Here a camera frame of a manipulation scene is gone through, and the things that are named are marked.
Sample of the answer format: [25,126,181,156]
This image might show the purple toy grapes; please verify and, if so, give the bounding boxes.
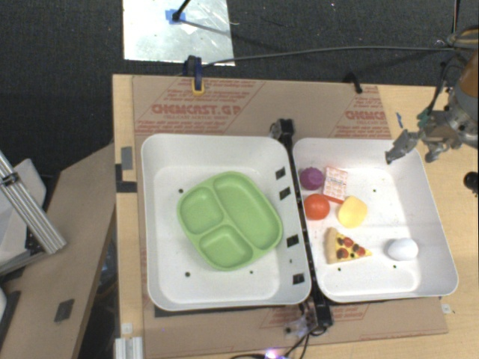
[299,167,326,191]

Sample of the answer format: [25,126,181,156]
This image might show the thin black rod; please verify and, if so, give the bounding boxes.
[284,135,323,313]

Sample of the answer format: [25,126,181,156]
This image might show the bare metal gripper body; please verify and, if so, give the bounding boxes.
[415,110,479,151]

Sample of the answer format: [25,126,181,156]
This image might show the brown cardboard board red print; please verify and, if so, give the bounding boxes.
[131,75,449,359]

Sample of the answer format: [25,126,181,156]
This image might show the green divided plate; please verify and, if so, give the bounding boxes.
[176,171,284,272]

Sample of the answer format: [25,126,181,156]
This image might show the red toy tomato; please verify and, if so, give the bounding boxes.
[303,193,332,221]

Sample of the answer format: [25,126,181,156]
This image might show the white toy egg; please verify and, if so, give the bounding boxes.
[386,237,420,263]

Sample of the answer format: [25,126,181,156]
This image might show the yellow toy fruit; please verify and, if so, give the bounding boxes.
[337,195,369,229]

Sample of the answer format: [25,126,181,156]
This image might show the black block with thin wires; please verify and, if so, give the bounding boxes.
[311,298,334,329]
[269,117,297,141]

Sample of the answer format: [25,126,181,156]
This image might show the toy pizza slice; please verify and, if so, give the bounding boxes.
[323,227,373,266]

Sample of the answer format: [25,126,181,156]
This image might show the white plastic tray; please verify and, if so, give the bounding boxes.
[141,132,313,312]
[291,137,460,304]

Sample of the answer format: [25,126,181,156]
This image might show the white carton with red print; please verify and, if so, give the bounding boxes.
[321,166,349,206]

